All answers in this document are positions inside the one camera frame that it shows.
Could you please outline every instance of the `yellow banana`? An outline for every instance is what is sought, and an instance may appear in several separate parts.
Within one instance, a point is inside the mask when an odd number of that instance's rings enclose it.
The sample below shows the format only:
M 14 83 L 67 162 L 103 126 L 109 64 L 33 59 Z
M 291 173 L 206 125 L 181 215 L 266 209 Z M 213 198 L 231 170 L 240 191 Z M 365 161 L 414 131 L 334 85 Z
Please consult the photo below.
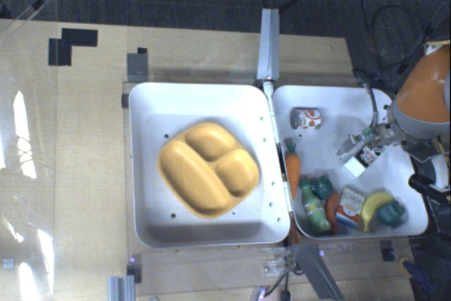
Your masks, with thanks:
M 369 231 L 369 224 L 377 209 L 379 207 L 382 207 L 384 204 L 392 202 L 393 200 L 393 196 L 386 192 L 373 193 L 365 200 L 365 203 L 362 207 L 362 212 L 360 214 L 364 223 L 365 232 Z

